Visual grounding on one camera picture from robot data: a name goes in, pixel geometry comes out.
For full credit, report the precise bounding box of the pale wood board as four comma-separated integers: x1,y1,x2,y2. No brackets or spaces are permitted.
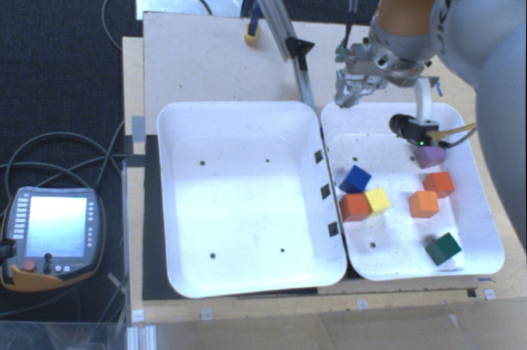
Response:
142,10,481,300

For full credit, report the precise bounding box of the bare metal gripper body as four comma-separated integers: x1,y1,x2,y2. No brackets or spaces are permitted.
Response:
343,42,431,88

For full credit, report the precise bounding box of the orange cube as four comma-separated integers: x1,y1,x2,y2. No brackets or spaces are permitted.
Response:
408,189,441,219

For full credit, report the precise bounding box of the yellow cube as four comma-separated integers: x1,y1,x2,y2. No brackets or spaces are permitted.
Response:
364,187,392,218

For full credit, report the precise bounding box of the blue cube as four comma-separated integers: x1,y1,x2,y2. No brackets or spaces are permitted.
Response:
338,164,373,194

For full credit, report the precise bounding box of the purple cube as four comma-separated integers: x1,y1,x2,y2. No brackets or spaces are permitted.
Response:
413,145,448,170

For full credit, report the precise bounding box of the red-orange cube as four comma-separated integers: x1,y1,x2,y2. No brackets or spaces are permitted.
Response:
422,170,456,199
338,192,373,223

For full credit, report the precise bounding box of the green cube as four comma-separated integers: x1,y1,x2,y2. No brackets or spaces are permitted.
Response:
424,231,464,267

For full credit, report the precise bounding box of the black cylinder on white bracket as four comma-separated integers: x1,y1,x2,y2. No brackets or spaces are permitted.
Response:
388,77,450,148

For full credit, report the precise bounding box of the thin black and white rod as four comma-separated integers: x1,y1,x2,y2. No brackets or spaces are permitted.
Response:
318,121,351,269

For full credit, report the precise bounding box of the white plastic tray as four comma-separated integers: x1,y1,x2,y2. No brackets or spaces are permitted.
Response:
319,100,506,282
156,100,348,300

